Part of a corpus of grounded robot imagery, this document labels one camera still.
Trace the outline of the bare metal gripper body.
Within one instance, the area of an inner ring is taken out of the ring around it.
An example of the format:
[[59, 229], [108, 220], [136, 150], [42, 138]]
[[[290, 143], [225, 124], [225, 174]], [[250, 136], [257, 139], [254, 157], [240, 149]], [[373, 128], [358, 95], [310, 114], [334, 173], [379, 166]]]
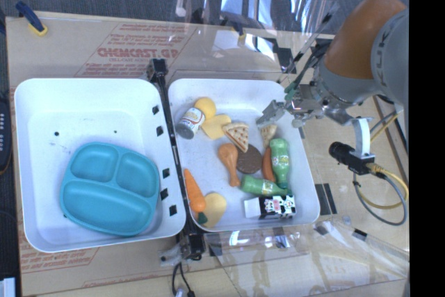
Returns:
[[362, 101], [362, 88], [356, 83], [292, 83], [284, 92], [284, 107], [300, 126], [312, 118], [324, 117], [350, 125], [353, 117], [347, 109]]

